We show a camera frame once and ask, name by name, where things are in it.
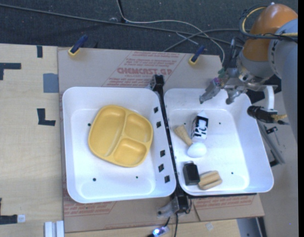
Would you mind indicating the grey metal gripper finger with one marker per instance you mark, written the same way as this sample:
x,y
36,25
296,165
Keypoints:
x,y
232,96
209,92

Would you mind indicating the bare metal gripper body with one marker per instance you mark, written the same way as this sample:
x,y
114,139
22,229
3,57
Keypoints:
x,y
237,79

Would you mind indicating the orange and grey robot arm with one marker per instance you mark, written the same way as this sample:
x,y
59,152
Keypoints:
x,y
285,55

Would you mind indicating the black and white milk carton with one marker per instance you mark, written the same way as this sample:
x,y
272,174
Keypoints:
x,y
200,130

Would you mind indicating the white plastic tray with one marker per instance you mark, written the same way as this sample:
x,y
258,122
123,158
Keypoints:
x,y
112,181
240,144

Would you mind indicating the white ice cream cone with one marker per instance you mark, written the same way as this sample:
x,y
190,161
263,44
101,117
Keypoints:
x,y
191,144

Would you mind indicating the thin black rod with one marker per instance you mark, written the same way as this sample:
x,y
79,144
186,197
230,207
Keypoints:
x,y
168,132

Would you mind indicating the black bottle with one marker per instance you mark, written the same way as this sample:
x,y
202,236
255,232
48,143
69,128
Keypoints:
x,y
191,173

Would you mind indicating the tan hot dog bun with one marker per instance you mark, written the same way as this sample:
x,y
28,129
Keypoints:
x,y
210,180

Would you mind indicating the yellow divided plate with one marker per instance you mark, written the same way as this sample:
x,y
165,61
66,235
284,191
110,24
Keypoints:
x,y
120,136

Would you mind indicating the brown cardboard board red print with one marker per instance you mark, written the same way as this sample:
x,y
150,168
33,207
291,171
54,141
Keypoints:
x,y
92,65

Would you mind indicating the black cylinder on white bracket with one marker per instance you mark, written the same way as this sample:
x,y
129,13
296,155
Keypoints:
x,y
264,107

